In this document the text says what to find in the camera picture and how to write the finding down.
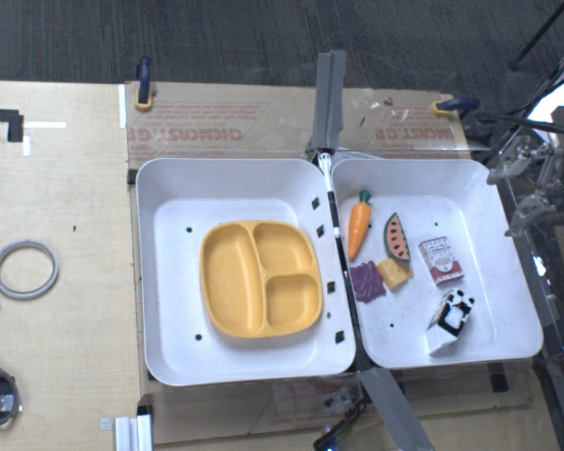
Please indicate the yellow divided plate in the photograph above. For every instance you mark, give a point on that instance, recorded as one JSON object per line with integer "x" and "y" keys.
{"x": 230, "y": 275}

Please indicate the black and white milk carton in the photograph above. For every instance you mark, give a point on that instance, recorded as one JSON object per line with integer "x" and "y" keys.
{"x": 449, "y": 324}

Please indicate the purple toy jelly slice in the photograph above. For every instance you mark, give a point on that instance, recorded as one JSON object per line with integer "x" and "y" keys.
{"x": 367, "y": 282}

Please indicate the red and white carton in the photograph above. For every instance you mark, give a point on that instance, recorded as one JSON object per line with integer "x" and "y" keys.
{"x": 442, "y": 261}

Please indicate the brown cardboard board red print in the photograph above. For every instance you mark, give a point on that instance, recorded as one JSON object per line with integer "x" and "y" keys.
{"x": 207, "y": 125}

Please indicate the orange toy carrot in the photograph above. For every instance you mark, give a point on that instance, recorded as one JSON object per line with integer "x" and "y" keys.
{"x": 358, "y": 226}

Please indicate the red watermelon slice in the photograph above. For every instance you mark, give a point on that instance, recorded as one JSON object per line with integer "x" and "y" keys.
{"x": 397, "y": 241}

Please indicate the yellow cheese wedge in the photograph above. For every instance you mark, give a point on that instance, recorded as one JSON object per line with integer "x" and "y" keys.
{"x": 394, "y": 274}

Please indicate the white plastic tray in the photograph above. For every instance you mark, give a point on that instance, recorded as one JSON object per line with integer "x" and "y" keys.
{"x": 489, "y": 289}
{"x": 169, "y": 275}

